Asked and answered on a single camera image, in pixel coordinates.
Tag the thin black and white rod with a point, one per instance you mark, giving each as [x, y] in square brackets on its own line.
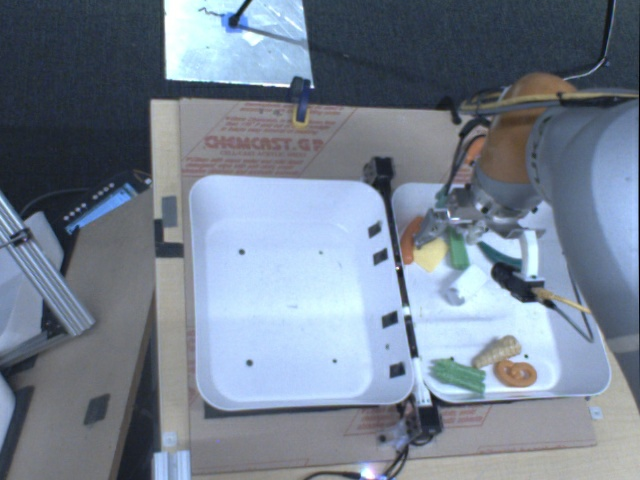
[406, 298]

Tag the orange toy pretzel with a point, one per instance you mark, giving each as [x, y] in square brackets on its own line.
[515, 374]

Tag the dark green curved toy vegetable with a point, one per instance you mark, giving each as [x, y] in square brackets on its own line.
[497, 257]

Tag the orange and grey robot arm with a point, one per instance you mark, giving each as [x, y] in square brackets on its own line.
[575, 168]

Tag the white and grey small carton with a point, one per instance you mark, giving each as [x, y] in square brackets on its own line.
[467, 285]

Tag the green toy pea pod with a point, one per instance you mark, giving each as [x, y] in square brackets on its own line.
[459, 253]

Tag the green toy beans bundle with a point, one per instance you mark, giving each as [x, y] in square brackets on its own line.
[460, 375]

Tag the orange toy sausage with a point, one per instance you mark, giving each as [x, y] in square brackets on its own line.
[407, 248]

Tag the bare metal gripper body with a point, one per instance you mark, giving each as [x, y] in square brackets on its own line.
[482, 213]

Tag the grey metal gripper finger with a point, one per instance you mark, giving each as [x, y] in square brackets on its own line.
[429, 228]
[476, 234]

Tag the brown cardboard board red print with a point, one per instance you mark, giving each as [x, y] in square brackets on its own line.
[280, 138]

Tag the white plastic tray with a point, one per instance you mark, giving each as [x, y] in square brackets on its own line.
[290, 298]
[500, 323]

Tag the yellow toy cheese wedge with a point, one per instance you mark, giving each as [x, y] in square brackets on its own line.
[431, 257]

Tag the black cylinder on white bracket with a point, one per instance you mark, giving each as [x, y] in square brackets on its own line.
[515, 280]

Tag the beige toy corn cob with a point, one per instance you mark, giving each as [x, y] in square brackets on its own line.
[497, 352]

